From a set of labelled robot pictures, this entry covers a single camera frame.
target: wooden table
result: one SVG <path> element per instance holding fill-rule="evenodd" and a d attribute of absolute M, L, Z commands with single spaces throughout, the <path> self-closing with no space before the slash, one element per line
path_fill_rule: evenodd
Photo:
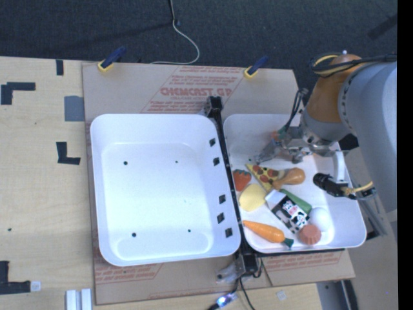
<path fill-rule="evenodd" d="M 65 121 L 64 97 L 83 96 L 81 62 L 0 57 L 0 84 L 35 82 L 0 105 L 0 260 L 10 261 L 10 282 L 40 281 L 41 290 L 0 295 L 0 309 L 64 309 L 65 291 L 94 288 L 86 171 L 85 124 Z M 68 157 L 57 162 L 57 142 Z M 286 299 L 280 300 L 277 292 Z M 186 296 L 94 309 L 207 309 L 220 294 Z M 254 289 L 256 309 L 321 309 L 316 284 Z M 242 293 L 226 309 L 249 309 Z"/>

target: white ball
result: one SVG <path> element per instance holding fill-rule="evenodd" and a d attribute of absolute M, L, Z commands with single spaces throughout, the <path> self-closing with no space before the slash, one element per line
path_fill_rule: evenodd
<path fill-rule="evenodd" d="M 331 226 L 331 217 L 324 208 L 313 208 L 310 211 L 310 223 L 317 226 L 321 232 L 327 231 Z"/>

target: cardboard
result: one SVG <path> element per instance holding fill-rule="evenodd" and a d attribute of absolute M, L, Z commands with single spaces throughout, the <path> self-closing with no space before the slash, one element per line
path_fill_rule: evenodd
<path fill-rule="evenodd" d="M 108 113 L 197 114 L 202 112 L 209 96 L 221 96 L 223 119 L 237 113 L 290 113 L 297 91 L 291 70 L 260 69 L 252 79 L 245 78 L 243 71 L 243 68 L 228 67 L 116 63 L 108 72 L 102 73 L 97 63 L 83 63 L 86 151 L 98 305 L 232 289 L 230 284 L 216 282 L 216 272 L 229 265 L 232 256 L 127 268 L 114 267 L 103 259 L 97 242 L 90 124 L 97 116 Z M 354 276 L 345 251 L 323 253 L 320 262 L 313 262 L 313 256 L 299 254 L 265 258 L 263 261 L 268 277 L 262 274 L 258 279 L 247 281 L 245 287 L 255 289 Z M 294 270 L 290 269 L 293 265 L 283 264 L 292 262 L 297 263 Z"/>

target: blue and yellow clamp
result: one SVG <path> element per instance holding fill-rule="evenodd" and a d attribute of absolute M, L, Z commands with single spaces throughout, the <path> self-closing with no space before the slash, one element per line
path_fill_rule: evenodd
<path fill-rule="evenodd" d="M 100 61 L 97 64 L 97 68 L 102 72 L 108 71 L 114 66 L 114 62 L 118 62 L 121 59 L 121 57 L 124 56 L 125 53 L 126 48 L 124 46 L 119 47 L 111 54 L 109 54 L 109 56 L 106 59 Z"/>
<path fill-rule="evenodd" d="M 244 70 L 244 76 L 248 79 L 253 78 L 256 74 L 259 68 L 263 67 L 265 63 L 268 61 L 268 56 L 263 56 L 261 59 L 256 61 L 253 65 L 250 67 L 246 68 Z"/>

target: dark background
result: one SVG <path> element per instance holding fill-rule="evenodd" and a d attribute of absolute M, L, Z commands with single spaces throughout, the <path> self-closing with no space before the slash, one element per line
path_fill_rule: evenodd
<path fill-rule="evenodd" d="M 397 53 L 398 0 L 173 0 L 178 29 L 198 45 L 195 65 L 292 69 L 299 87 L 317 79 L 308 62 L 347 50 Z M 0 0 L 0 56 L 122 62 L 189 62 L 194 47 L 172 28 L 168 0 Z"/>

